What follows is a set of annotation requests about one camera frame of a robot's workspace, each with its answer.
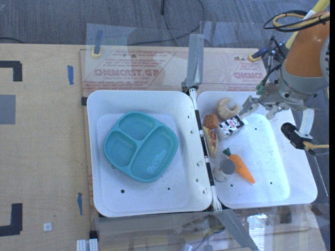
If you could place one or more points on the brown cardboard board, red print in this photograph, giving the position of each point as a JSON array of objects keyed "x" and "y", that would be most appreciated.
[{"x": 136, "y": 72}]

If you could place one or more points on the orange toy carrot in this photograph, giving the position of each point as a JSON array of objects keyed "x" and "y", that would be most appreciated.
[{"x": 241, "y": 166}]

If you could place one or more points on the tan toy croissant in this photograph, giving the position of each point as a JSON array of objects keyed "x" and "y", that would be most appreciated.
[{"x": 225, "y": 110}]

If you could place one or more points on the small white can, grey lid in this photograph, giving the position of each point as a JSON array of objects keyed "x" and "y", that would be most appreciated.
[{"x": 224, "y": 169}]

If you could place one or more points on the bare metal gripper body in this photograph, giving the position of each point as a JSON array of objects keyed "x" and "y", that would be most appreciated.
[{"x": 272, "y": 94}]

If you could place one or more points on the teal divided plate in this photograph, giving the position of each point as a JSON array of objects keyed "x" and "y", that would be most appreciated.
[{"x": 141, "y": 146}]

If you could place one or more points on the brown toy waffle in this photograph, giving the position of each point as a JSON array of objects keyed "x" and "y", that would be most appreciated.
[{"x": 211, "y": 121}]

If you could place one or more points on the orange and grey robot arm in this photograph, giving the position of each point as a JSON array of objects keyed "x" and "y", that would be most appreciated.
[{"x": 305, "y": 54}]

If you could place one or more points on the black and white thin rod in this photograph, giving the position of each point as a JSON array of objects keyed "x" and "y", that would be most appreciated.
[{"x": 200, "y": 124}]

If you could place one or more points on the black cylinder on white bracket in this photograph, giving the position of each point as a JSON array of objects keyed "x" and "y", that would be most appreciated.
[{"x": 291, "y": 132}]

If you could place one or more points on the toy pizza slice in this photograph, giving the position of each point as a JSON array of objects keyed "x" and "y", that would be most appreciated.
[{"x": 212, "y": 141}]

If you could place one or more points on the white plastic tray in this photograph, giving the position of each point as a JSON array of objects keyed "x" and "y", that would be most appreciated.
[
  {"x": 269, "y": 166},
  {"x": 162, "y": 197}
]

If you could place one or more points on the white carton with black print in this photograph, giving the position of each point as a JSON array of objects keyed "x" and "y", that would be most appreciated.
[{"x": 230, "y": 125}]

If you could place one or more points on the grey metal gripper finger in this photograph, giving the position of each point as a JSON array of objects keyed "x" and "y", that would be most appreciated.
[
  {"x": 272, "y": 110},
  {"x": 248, "y": 106}
]

